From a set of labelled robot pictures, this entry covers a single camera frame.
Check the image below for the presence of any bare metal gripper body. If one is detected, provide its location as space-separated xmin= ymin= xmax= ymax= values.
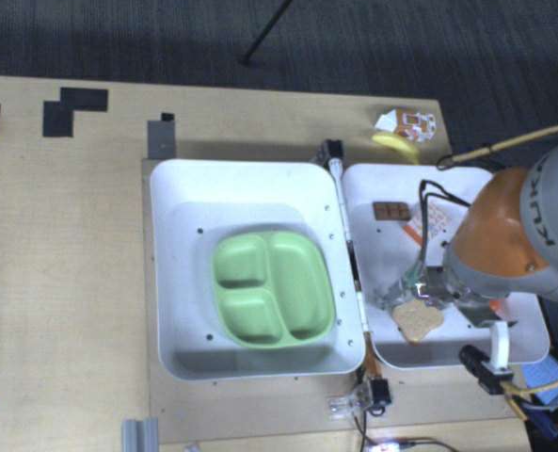
xmin=377 ymin=266 xmax=518 ymax=329

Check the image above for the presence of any tan bread slice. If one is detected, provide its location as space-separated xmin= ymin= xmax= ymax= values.
xmin=391 ymin=297 xmax=446 ymax=345

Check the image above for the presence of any white plastic tray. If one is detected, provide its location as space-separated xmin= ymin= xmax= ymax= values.
xmin=149 ymin=158 xmax=368 ymax=382
xmin=341 ymin=162 xmax=551 ymax=370

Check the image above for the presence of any orange and white packet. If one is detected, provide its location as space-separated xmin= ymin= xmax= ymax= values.
xmin=402 ymin=200 xmax=452 ymax=245

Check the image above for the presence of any brown chocolate bar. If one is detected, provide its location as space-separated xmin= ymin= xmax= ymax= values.
xmin=372 ymin=201 xmax=412 ymax=221

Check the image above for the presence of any green divided plate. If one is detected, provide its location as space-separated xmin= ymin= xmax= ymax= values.
xmin=210 ymin=230 xmax=337 ymax=349

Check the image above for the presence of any yellow banana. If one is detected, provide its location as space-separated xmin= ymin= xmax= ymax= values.
xmin=371 ymin=131 xmax=422 ymax=166

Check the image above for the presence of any black cylinder on white bracket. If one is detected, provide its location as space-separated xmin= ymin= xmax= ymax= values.
xmin=457 ymin=320 xmax=516 ymax=396

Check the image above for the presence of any black block with thin wires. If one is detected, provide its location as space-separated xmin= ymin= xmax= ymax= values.
xmin=319 ymin=138 xmax=346 ymax=164
xmin=367 ymin=378 xmax=394 ymax=417

